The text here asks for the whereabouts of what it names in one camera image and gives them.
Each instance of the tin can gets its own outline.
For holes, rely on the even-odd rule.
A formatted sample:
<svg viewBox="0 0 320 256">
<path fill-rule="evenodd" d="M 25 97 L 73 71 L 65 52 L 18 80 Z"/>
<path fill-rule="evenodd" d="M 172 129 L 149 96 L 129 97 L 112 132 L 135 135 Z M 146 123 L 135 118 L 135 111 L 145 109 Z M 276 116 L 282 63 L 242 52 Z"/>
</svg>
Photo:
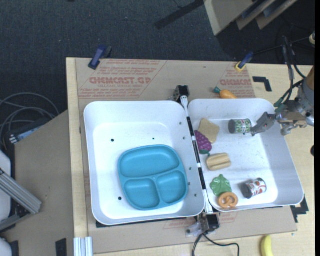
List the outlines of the tin can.
<svg viewBox="0 0 320 256">
<path fill-rule="evenodd" d="M 230 120 L 228 124 L 229 132 L 231 134 L 245 134 L 251 132 L 250 119 L 235 119 Z"/>
<path fill-rule="evenodd" d="M 260 195 L 267 191 L 267 185 L 262 178 L 248 181 L 241 186 L 241 192 L 247 199 Z"/>
</svg>

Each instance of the beige bread slice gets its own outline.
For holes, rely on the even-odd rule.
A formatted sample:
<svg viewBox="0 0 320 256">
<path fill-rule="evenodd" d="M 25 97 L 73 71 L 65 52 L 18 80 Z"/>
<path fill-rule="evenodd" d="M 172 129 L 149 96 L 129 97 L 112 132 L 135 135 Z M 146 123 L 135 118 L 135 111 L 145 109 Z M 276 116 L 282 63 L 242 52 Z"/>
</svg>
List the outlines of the beige bread slice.
<svg viewBox="0 0 320 256">
<path fill-rule="evenodd" d="M 210 155 L 206 159 L 206 165 L 210 171 L 217 171 L 231 166 L 231 161 L 227 153 Z"/>
<path fill-rule="evenodd" d="M 198 131 L 200 133 L 202 133 L 204 136 L 206 136 L 208 138 L 208 140 L 211 142 L 211 144 L 213 144 L 217 140 L 217 136 L 220 131 L 220 127 L 218 125 L 210 122 L 208 119 L 203 118 L 200 121 Z"/>
</svg>

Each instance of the blue plate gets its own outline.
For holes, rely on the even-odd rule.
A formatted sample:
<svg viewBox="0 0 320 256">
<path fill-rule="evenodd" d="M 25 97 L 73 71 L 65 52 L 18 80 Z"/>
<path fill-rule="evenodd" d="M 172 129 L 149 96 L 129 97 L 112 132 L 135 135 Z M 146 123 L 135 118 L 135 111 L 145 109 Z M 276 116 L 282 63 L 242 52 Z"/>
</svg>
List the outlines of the blue plate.
<svg viewBox="0 0 320 256">
<path fill-rule="evenodd" d="M 181 202 L 188 180 L 177 152 L 167 145 L 130 149 L 118 160 L 121 187 L 138 210 L 155 210 Z"/>
</svg>

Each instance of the green leaf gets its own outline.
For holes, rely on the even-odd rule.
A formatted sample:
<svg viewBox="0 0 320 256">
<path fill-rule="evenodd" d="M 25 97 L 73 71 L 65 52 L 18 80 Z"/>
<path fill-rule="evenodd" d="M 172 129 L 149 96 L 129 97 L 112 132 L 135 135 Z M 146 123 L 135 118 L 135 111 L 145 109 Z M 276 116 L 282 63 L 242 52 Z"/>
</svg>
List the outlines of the green leaf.
<svg viewBox="0 0 320 256">
<path fill-rule="evenodd" d="M 212 180 L 210 188 L 217 197 L 222 193 L 232 192 L 230 182 L 222 174 Z"/>
</svg>

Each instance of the white tray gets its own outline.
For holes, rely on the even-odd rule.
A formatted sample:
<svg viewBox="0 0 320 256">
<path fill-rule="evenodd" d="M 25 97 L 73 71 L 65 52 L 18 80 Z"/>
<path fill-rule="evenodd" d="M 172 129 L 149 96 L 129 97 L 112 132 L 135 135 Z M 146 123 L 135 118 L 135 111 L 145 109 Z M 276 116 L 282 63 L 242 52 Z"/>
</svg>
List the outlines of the white tray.
<svg viewBox="0 0 320 256">
<path fill-rule="evenodd" d="M 211 171 L 206 164 L 207 155 L 200 155 L 203 175 L 210 204 L 221 212 L 297 205 L 304 198 L 304 191 L 287 146 L 281 135 L 281 126 L 275 123 L 267 132 L 252 136 L 250 133 L 230 134 L 231 119 L 250 119 L 252 126 L 264 112 L 275 113 L 273 105 L 264 99 L 196 99 L 190 102 L 189 115 L 194 130 L 202 118 L 218 125 L 220 131 L 212 145 L 211 155 L 227 153 L 231 166 Z M 236 207 L 222 208 L 210 188 L 210 183 L 222 174 L 229 180 L 232 191 L 238 196 Z M 239 184 L 262 178 L 267 186 L 265 193 L 245 198 Z"/>
<path fill-rule="evenodd" d="M 92 212 L 108 226 L 184 218 L 205 207 L 190 130 L 183 107 L 173 101 L 96 101 L 84 110 Z M 118 159 L 127 150 L 167 145 L 180 156 L 189 182 L 185 199 L 175 205 L 138 210 L 126 200 Z"/>
</svg>

